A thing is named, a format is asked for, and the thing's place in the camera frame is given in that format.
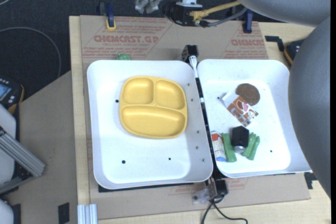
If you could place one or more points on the brown cardboard board red print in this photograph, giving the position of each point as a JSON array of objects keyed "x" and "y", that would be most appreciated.
[{"x": 126, "y": 36}]

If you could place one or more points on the green broccoli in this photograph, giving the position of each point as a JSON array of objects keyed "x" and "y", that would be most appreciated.
[{"x": 123, "y": 56}]

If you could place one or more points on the thin black and white rod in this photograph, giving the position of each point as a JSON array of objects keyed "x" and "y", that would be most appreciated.
[{"x": 201, "y": 98}]

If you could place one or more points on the yellow divided plate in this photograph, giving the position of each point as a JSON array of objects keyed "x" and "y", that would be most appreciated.
[{"x": 153, "y": 118}]

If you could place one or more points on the brown round biscuit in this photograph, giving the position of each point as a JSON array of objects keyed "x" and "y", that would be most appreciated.
[{"x": 249, "y": 91}]

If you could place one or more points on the orange and white packet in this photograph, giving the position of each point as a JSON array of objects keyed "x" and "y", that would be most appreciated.
[{"x": 242, "y": 110}]

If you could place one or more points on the white and orange carton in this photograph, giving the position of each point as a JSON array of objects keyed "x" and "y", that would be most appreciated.
[{"x": 218, "y": 147}]

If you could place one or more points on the white plastic tray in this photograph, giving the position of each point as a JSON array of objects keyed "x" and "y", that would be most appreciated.
[
  {"x": 273, "y": 126},
  {"x": 147, "y": 160}
]

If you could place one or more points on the green bean pod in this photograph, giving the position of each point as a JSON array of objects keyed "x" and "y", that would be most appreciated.
[{"x": 229, "y": 149}]

